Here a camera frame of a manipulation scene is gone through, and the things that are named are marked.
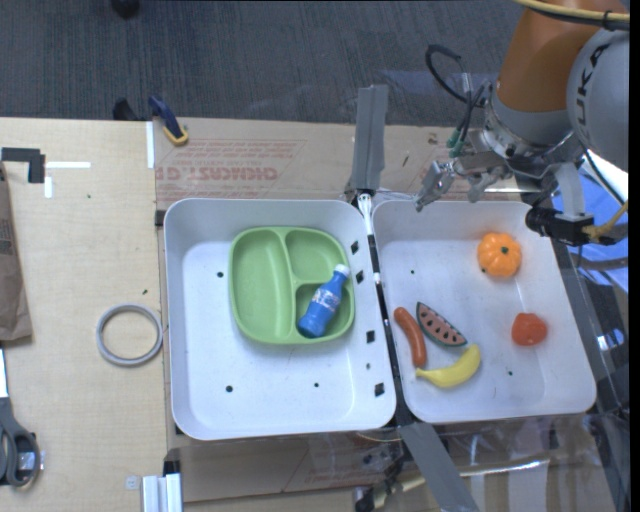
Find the white plastic tray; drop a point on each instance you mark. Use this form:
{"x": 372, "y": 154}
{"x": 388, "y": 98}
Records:
{"x": 280, "y": 395}
{"x": 500, "y": 395}

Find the orange toy pumpkin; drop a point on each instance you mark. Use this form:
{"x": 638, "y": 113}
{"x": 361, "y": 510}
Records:
{"x": 499, "y": 256}

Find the toy watermelon slice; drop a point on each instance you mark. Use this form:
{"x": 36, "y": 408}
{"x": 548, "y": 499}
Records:
{"x": 440, "y": 329}

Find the yellow banana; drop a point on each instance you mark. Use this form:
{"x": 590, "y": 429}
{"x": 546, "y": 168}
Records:
{"x": 457, "y": 372}

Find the red toy sausage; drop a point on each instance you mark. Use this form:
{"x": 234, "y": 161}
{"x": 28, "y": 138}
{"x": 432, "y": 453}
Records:
{"x": 412, "y": 335}

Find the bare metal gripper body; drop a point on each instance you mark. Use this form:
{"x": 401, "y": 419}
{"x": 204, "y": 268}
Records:
{"x": 525, "y": 157}

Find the black cylinder on white bracket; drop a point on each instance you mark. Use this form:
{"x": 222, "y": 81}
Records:
{"x": 562, "y": 222}

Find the brown cardboard board red print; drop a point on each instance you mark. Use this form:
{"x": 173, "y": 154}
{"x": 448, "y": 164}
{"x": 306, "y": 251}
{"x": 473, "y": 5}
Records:
{"x": 310, "y": 165}

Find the grey tape roll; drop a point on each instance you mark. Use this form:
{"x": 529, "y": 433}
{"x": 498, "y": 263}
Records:
{"x": 102, "y": 345}

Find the red toy tomato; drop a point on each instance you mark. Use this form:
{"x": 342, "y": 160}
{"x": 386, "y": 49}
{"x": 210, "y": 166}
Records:
{"x": 529, "y": 330}

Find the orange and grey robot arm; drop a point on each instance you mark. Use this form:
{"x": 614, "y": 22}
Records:
{"x": 537, "y": 55}

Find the blue plastic bottle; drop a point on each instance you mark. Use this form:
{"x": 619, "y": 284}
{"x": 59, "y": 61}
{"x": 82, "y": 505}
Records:
{"x": 322, "y": 305}

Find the green divided plate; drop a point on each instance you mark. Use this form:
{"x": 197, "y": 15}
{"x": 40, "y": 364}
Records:
{"x": 260, "y": 285}

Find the brown paper bag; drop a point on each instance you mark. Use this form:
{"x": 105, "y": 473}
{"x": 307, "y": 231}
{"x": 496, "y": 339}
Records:
{"x": 11, "y": 280}

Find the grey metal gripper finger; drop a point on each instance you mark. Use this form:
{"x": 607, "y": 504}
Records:
{"x": 436, "y": 182}
{"x": 482, "y": 185}

